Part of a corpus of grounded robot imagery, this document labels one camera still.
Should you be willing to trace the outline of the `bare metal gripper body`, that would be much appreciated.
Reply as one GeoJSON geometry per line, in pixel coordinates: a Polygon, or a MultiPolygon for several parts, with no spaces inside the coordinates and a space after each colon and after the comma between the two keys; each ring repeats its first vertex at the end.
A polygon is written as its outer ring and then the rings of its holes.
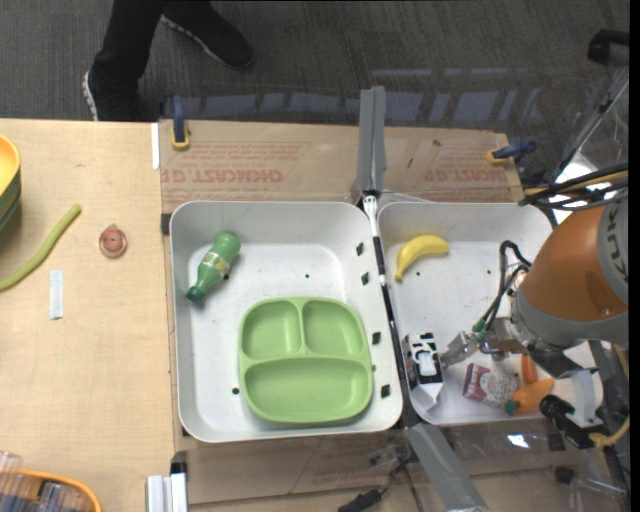
{"type": "Polygon", "coordinates": [[[506,359],[512,355],[530,354],[527,340],[517,337],[516,326],[508,317],[498,317],[486,330],[486,337],[479,345],[479,350],[492,359],[506,359]]]}

